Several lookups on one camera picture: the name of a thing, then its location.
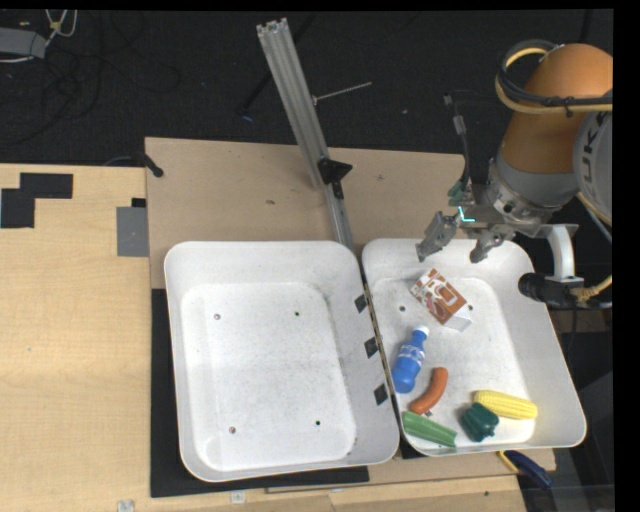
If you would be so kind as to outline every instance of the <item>brown sausage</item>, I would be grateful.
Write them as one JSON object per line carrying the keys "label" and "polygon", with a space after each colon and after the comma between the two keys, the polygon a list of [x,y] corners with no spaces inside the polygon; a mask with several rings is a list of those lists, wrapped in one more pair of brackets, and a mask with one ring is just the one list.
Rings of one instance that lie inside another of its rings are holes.
{"label": "brown sausage", "polygon": [[445,388],[447,387],[447,381],[449,380],[449,372],[446,368],[439,366],[433,369],[431,374],[431,382],[427,390],[411,403],[411,412],[416,414],[424,414],[434,405],[438,403],[438,400],[442,397]]}

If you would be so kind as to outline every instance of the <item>wooden table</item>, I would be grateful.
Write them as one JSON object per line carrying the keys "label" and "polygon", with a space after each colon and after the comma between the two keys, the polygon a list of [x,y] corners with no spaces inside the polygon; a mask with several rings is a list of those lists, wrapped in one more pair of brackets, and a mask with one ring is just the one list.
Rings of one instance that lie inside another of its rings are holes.
{"label": "wooden table", "polygon": [[[269,164],[274,169],[294,165],[298,158],[302,162],[298,152],[287,146],[151,139],[147,152],[165,170],[167,182],[174,180],[173,185],[182,172],[178,169],[193,168],[194,161],[214,175],[216,168],[232,168],[233,159],[250,162],[265,152],[275,158]],[[438,196],[440,189],[457,179],[462,165],[457,155],[336,149],[332,157],[356,165],[344,186],[354,239],[360,247],[374,237],[420,237],[432,210],[446,208],[446,197]],[[410,169],[403,167],[409,163]],[[235,179],[244,176],[244,170],[233,168]],[[167,229],[159,231],[154,223],[161,223],[166,212],[157,200],[160,189],[154,189],[153,197],[147,193],[147,185],[151,190],[159,182],[147,183],[154,178],[146,169],[0,164],[0,188],[18,188],[21,172],[72,173],[74,187],[72,199],[36,200],[34,228],[0,229],[0,511],[113,512],[122,500],[132,500],[136,512],[405,511],[427,506],[465,512],[525,510],[516,477],[493,453],[395,458],[371,466],[366,485],[338,490],[253,489],[237,496],[244,504],[232,503],[229,492],[151,498],[150,289],[163,285],[157,267],[162,244],[191,235],[189,230],[181,235],[175,231],[180,219],[189,214],[173,211],[169,217],[174,229],[165,225]],[[245,207],[238,206],[236,213],[248,209],[252,212],[248,220],[256,220],[256,210],[276,215],[278,206],[307,205],[310,215],[319,219],[313,229],[324,230],[323,236],[331,238],[328,218],[322,220],[326,213],[322,202],[297,197],[318,194],[304,185],[303,167],[300,172],[273,189],[269,188],[273,180],[267,184],[257,179],[252,190],[261,191],[255,192],[259,200],[251,207],[246,207],[250,201],[243,203]],[[431,189],[412,181],[419,173],[429,175]],[[221,240],[241,238],[238,226],[243,224],[237,215],[235,230],[220,218],[224,204],[237,201],[238,192],[225,185],[220,190],[226,192],[210,201],[218,217],[209,229]],[[302,192],[290,190],[298,188]],[[397,199],[397,194],[405,192],[414,194],[407,204],[417,195],[434,200],[411,206],[408,213],[379,202],[390,193]],[[176,191],[174,199],[181,193]],[[149,200],[150,258],[117,254],[116,208],[130,206],[134,197]],[[372,197],[378,203],[367,208]],[[192,198],[192,203],[197,206],[198,201]],[[418,208],[422,208],[419,216],[415,215]],[[228,206],[226,211],[231,215]],[[410,225],[404,223],[412,215],[419,218]],[[299,222],[289,218],[285,222],[289,227],[274,228],[263,236],[294,236],[291,233],[300,228]],[[256,233],[263,232],[246,229],[248,239],[260,239]],[[313,238],[317,231],[305,233],[300,238]],[[555,468],[552,450],[527,453],[547,469]]]}

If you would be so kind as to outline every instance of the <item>bottle label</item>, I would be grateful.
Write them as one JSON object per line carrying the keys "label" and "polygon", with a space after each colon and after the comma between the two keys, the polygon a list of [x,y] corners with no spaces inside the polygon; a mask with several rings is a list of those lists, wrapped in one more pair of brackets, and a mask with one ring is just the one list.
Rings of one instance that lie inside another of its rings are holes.
{"label": "bottle label", "polygon": [[420,366],[422,366],[422,361],[424,359],[424,350],[420,350],[414,345],[403,345],[402,347],[400,347],[398,357],[406,357],[407,359],[411,359],[412,361],[415,361]]}

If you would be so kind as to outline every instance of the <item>teal light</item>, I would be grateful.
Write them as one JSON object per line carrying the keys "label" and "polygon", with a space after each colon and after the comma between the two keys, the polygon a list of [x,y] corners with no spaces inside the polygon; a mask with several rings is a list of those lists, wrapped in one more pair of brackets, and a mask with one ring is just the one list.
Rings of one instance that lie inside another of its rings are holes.
{"label": "teal light", "polygon": [[476,219],[472,219],[471,217],[467,218],[464,216],[464,212],[462,211],[462,206],[458,206],[458,211],[460,212],[460,219],[462,222],[475,222]]}

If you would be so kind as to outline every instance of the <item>yellow corn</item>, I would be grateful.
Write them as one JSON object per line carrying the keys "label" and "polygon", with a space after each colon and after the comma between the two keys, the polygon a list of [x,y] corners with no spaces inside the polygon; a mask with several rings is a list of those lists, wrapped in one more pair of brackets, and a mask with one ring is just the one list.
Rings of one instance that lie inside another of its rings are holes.
{"label": "yellow corn", "polygon": [[473,395],[473,401],[505,418],[528,420],[538,416],[538,407],[532,401],[491,389],[481,389]]}

